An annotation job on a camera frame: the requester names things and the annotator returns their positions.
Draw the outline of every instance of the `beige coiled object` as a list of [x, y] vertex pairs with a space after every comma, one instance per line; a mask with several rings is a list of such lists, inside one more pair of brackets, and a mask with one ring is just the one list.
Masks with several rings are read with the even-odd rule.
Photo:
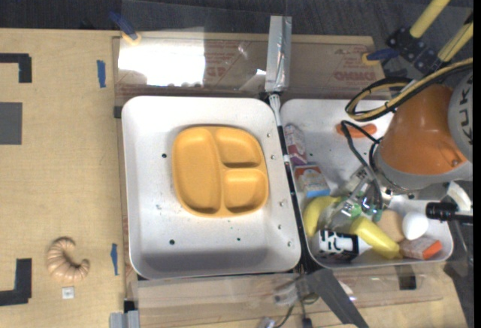
[[48, 272], [63, 284], [75, 284], [89, 274], [88, 260], [82, 260], [80, 264], [76, 264], [69, 257], [68, 252], [74, 248], [75, 243], [71, 238], [61, 237], [52, 243], [47, 252]]

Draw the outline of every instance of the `wooden table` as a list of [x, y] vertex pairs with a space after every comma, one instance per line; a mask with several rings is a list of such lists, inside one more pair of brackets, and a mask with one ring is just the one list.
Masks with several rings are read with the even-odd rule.
[[[0, 102], [22, 102], [22, 144], [0, 144], [0, 290], [14, 287], [15, 261], [32, 258], [32, 298], [0, 307], [0, 326], [107, 327], [126, 295], [117, 123], [113, 117], [112, 40], [115, 31], [0, 29], [0, 53], [27, 53], [32, 82], [18, 65], [0, 63]], [[105, 64], [105, 87], [98, 63]], [[48, 274], [45, 254], [58, 237], [77, 244], [89, 275], [73, 299]], [[110, 256], [118, 253], [118, 273]], [[371, 326], [466, 326], [452, 284], [443, 275], [441, 300], [361, 308]], [[315, 326], [339, 324], [331, 312]], [[292, 317], [287, 327], [301, 326]], [[256, 326], [259, 320], [211, 327]]]

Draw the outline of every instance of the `small white square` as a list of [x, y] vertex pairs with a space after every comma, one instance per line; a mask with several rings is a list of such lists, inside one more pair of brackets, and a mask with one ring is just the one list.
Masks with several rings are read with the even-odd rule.
[[75, 297], [74, 287], [63, 287], [62, 288], [62, 298], [63, 299], [73, 299]]

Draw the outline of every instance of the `banana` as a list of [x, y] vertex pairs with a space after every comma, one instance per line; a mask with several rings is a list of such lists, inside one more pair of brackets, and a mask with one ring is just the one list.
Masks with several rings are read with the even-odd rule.
[[322, 196], [316, 197], [309, 202], [304, 209], [302, 219], [304, 221], [304, 230], [307, 237], [312, 237], [317, 230], [317, 222], [322, 211], [333, 202], [338, 202], [340, 197]]

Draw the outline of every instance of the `orange divided plate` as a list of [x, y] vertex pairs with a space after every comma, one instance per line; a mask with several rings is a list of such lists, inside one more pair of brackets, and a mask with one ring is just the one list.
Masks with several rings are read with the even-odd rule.
[[264, 154], [242, 129], [196, 126], [174, 140], [172, 175], [183, 207], [204, 217], [232, 217], [260, 209], [268, 199]]

